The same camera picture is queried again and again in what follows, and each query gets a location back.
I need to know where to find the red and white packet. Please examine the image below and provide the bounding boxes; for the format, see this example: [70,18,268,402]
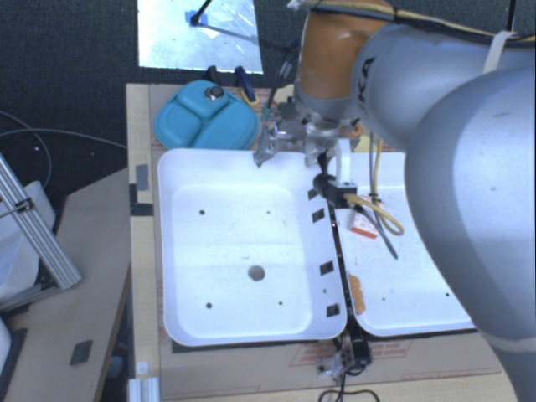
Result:
[349,206,380,240]

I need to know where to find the thin black rod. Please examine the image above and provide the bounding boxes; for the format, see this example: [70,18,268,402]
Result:
[320,152,372,366]

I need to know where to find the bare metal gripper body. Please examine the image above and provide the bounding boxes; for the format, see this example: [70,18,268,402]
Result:
[267,101,359,144]

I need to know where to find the brown cardboard board red print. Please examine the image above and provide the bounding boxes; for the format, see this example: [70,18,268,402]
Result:
[148,83,503,399]

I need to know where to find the white plastic tray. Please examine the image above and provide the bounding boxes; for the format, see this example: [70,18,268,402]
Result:
[330,151,478,338]
[157,147,349,348]

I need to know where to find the blue divided plate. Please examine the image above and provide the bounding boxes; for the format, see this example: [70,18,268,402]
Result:
[152,79,261,152]

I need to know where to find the orange toy food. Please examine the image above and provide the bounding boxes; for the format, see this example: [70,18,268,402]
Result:
[348,273,367,314]

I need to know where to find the black cylinder on white bracket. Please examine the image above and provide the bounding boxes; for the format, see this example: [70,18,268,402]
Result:
[312,138,359,209]

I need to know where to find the black block with thin wires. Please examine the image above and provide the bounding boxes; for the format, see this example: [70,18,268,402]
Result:
[349,328,374,370]

